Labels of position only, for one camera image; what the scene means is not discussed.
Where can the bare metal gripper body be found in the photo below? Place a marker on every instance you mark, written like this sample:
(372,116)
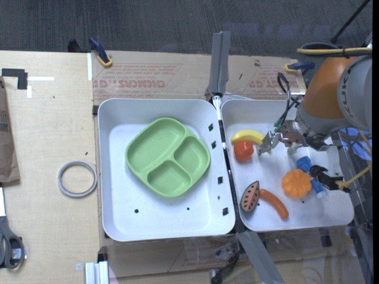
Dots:
(291,132)

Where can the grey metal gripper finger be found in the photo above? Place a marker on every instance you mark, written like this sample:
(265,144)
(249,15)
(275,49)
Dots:
(273,137)
(264,147)

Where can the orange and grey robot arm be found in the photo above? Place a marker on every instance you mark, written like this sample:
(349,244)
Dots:
(324,93)

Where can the yellow banana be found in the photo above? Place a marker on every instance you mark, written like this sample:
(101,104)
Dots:
(247,135)

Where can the red toy pepper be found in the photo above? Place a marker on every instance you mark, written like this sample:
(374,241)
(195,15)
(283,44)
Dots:
(243,151)

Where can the blue and white bottle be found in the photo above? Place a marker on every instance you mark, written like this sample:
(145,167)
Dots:
(304,163)

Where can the orange toy pumpkin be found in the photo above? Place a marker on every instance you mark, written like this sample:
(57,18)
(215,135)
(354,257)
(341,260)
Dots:
(296,183)

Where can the toy watermelon slice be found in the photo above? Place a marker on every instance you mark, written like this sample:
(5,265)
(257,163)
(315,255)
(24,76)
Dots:
(250,198)

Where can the orange sausage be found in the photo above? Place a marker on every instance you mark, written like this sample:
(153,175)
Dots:
(275,203)

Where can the white plastic tray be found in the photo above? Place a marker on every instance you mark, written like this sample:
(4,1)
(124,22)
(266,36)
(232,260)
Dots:
(308,214)
(165,214)

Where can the green divided plate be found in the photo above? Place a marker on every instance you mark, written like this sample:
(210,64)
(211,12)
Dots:
(165,155)

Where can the brown cardboard board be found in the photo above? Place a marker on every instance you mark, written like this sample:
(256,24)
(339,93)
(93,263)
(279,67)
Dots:
(183,72)

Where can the white tape roll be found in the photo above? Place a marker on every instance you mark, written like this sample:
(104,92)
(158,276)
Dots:
(61,185)

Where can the brown paper bag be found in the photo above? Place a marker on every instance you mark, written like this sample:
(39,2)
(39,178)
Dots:
(6,146)

